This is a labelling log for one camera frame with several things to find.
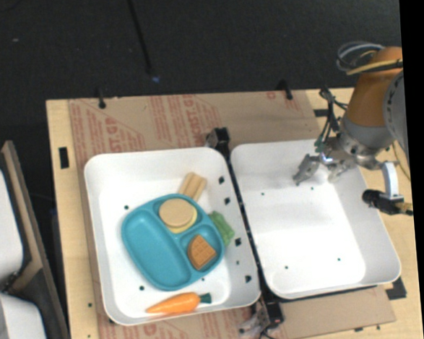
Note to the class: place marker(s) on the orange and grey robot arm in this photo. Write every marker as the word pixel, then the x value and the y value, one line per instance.
pixel 370 99

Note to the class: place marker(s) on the round beige and yellow biscuit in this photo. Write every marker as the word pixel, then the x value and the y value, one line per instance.
pixel 177 214

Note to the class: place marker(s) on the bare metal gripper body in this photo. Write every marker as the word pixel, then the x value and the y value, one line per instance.
pixel 355 153

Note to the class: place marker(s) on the orange carrot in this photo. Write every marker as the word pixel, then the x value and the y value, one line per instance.
pixel 178 304

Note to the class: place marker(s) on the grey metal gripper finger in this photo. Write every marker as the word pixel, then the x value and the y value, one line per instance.
pixel 337 173
pixel 306 169

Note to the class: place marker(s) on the thin black and white rod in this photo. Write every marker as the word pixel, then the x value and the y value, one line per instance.
pixel 245 220

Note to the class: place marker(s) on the black cylinder on white bracket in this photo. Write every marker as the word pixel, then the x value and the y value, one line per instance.
pixel 384 198

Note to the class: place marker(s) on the green toy lettuce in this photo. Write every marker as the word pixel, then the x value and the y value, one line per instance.
pixel 223 227

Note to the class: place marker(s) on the brown cardboard board red print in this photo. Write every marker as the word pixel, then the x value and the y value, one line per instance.
pixel 179 116

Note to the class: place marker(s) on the beige bread sticks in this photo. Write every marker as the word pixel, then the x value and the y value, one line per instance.
pixel 193 185

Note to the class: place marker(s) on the blue divided plate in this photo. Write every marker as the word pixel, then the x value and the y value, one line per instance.
pixel 152 245

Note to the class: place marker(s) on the white plastic tray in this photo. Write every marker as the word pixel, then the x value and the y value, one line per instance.
pixel 311 238
pixel 125 171

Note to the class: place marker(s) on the brown waffle piece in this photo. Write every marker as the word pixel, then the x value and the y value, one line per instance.
pixel 201 252

